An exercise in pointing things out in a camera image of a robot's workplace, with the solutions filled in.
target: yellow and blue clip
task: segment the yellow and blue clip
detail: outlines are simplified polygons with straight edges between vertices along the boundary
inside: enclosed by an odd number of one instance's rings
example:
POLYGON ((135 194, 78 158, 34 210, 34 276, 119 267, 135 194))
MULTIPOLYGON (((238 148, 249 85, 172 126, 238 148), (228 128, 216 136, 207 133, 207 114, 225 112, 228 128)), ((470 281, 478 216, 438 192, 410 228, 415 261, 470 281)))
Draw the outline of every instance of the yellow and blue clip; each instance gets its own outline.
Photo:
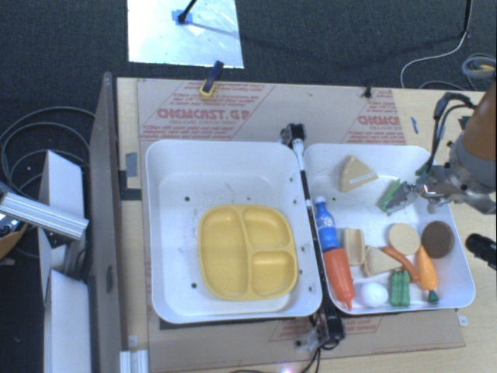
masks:
POLYGON ((209 97, 212 96, 214 89, 216 87, 216 81, 221 76, 223 71, 224 63, 221 61, 216 61, 212 70, 210 71, 209 77, 202 83, 199 93, 201 96, 209 97))

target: black rod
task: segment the black rod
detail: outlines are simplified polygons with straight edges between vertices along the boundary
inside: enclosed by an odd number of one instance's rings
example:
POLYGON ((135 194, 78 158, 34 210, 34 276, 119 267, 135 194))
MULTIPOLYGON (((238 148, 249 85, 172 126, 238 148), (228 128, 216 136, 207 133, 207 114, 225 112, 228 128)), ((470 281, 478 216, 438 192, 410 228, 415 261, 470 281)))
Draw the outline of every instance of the black rod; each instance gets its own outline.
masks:
POLYGON ((192 0, 188 6, 185 8, 185 11, 183 11, 181 14, 178 15, 178 22, 179 23, 185 23, 186 16, 188 15, 190 9, 195 5, 197 0, 192 0))
POLYGON ((469 16, 471 14, 471 3, 472 0, 466 0, 466 12, 464 14, 463 35, 467 32, 467 26, 469 25, 469 16))

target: black carpet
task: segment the black carpet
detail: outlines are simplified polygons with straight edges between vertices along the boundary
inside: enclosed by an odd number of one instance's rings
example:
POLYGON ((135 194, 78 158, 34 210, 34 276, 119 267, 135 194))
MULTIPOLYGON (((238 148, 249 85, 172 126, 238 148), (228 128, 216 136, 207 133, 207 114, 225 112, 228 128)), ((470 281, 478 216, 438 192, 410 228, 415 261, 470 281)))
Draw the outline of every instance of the black carpet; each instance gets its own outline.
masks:
MULTIPOLYGON (((453 50, 461 39, 466 6, 466 0, 235 1, 245 69, 225 69, 223 80, 381 87, 400 87, 408 62, 453 50)), ((470 37, 462 48, 408 68, 406 87, 435 79, 468 88, 461 64, 474 53, 495 56, 496 12, 497 0, 474 0, 470 37)), ((0 13, 0 134, 18 118, 47 106, 94 111, 105 71, 116 77, 192 79, 208 73, 205 68, 128 62, 127 0, 0 0, 0 13)), ((91 131, 91 120, 77 113, 45 113, 28 123, 37 120, 65 123, 86 138, 91 131)), ((66 131, 30 128, 9 143, 11 166, 40 148, 65 148, 85 157, 84 148, 66 131)), ((23 161, 14 182, 22 184, 39 173, 42 163, 41 155, 23 161)), ((36 184, 26 192, 36 196, 36 184)), ((20 247, 36 253, 34 234, 20 247)), ((18 251, 9 258, 15 265, 0 266, 0 371, 41 371, 38 262, 18 251)))

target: yellow plate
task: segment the yellow plate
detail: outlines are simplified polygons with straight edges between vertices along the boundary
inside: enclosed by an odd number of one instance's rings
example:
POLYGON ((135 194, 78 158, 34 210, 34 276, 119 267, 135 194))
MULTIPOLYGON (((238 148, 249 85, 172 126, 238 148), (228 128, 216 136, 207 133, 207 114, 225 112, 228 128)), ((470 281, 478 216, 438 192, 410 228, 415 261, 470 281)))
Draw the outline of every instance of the yellow plate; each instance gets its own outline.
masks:
POLYGON ((211 208, 200 219, 198 253, 205 285, 224 300, 280 297, 297 282, 290 225, 271 207, 211 208))

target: white tray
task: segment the white tray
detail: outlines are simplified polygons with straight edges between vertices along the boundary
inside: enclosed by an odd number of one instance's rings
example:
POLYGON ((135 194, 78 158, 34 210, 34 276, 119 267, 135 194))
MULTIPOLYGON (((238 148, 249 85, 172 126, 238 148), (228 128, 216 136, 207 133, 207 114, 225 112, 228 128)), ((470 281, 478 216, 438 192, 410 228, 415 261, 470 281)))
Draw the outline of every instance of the white tray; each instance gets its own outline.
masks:
MULTIPOLYGON (((422 230, 431 221, 440 220, 447 223, 454 233, 454 248, 442 259, 433 259, 433 265, 439 280, 436 293, 440 297, 438 305, 426 301, 426 291, 417 284, 410 284, 411 305, 409 307, 391 307, 388 303, 379 308, 369 308, 353 300, 352 310, 337 301, 333 291, 334 303, 344 312, 352 315, 364 315, 385 312, 403 312, 422 309, 454 309, 471 304, 474 298, 474 283, 464 255, 463 246, 457 234, 449 206, 444 205, 435 214, 427 211, 427 200, 418 197, 414 204, 404 210, 386 215, 378 206, 386 189, 397 179, 415 182, 415 171, 428 159, 429 153, 415 146, 390 145, 331 145, 314 144, 305 154, 309 188, 314 198, 323 195, 328 201, 340 237, 343 228, 359 228, 364 232, 367 245, 386 246, 387 234, 391 225, 403 222, 411 225, 421 235, 422 230), (378 180, 366 183, 347 193, 339 190, 339 177, 347 156, 353 155, 366 164, 378 176, 378 180)), ((414 256, 409 259, 414 263, 414 256)), ((388 288, 389 273, 374 277, 365 277, 361 267, 351 267, 356 294, 366 282, 376 281, 388 288)))
POLYGON ((157 141, 147 150, 151 295, 173 323, 306 316, 322 299, 295 154, 277 143, 157 141), (294 234, 299 275, 293 290, 260 301, 225 301, 204 285, 197 255, 203 213, 222 204, 276 208, 294 234))

